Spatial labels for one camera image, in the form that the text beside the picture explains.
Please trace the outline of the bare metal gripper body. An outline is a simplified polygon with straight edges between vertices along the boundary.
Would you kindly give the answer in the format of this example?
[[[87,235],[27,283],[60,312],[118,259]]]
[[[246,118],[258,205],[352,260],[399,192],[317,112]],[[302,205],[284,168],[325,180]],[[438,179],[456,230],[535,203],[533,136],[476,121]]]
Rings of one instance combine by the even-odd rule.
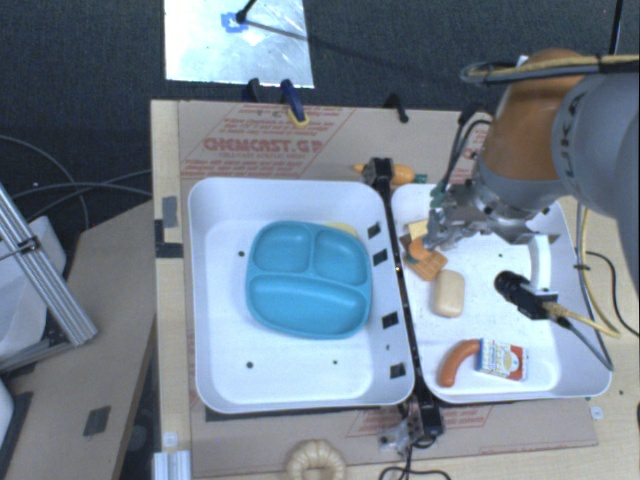
[[[464,238],[495,234],[507,243],[528,243],[536,231],[527,222],[536,211],[515,208],[500,199],[480,181],[467,180],[448,188],[441,181],[430,192],[430,217],[443,227],[443,239],[450,228],[459,228]]]

